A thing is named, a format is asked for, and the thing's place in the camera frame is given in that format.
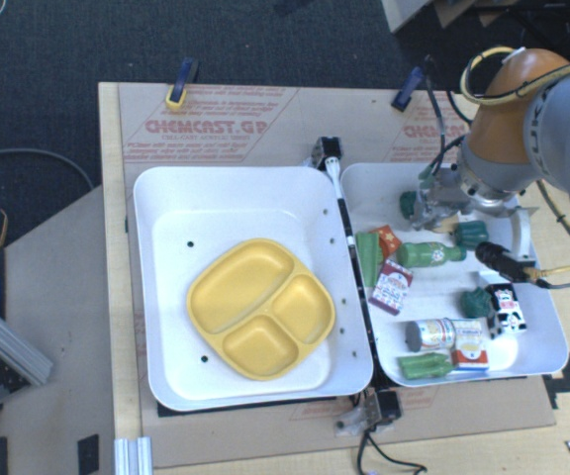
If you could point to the green toy pepper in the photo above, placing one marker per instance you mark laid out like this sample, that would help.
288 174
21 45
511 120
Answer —
470 233

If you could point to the green bottle with white label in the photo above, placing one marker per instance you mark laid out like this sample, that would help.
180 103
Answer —
426 254

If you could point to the black cylinder on white bracket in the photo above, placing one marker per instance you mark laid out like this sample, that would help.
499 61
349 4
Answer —
503 261

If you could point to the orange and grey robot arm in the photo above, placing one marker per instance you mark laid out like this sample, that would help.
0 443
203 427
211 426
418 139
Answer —
554 117

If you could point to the red and white striped carton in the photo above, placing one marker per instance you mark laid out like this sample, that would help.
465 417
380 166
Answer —
391 290

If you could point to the black and white cow carton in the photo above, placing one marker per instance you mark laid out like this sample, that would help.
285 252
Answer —
507 312

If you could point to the yellow divided plate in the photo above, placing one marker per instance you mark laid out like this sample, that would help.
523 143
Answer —
245 290

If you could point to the brown cardboard board red print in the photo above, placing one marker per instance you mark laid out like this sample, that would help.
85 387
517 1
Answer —
245 117

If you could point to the thin black and white rod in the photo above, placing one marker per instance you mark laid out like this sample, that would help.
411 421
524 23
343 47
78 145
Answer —
350 245

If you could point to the white plastic tray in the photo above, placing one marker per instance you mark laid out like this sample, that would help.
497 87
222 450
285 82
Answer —
245 196
438 285

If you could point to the white can with grey lid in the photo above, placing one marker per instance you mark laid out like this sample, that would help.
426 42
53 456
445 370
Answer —
433 334

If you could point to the dark green broccoli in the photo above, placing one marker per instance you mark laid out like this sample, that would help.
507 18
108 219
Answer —
475 303

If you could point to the dark green toy vegetable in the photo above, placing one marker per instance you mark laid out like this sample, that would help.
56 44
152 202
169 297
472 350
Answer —
406 205

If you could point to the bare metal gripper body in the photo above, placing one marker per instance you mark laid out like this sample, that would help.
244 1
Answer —
446 193

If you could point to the red cube with yellow star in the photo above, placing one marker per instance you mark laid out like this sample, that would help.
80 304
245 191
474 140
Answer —
389 240

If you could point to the plain green bottle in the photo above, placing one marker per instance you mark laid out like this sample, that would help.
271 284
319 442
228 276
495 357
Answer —
423 366

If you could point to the red and white packet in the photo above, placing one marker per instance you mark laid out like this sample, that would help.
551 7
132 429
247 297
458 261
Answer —
470 347

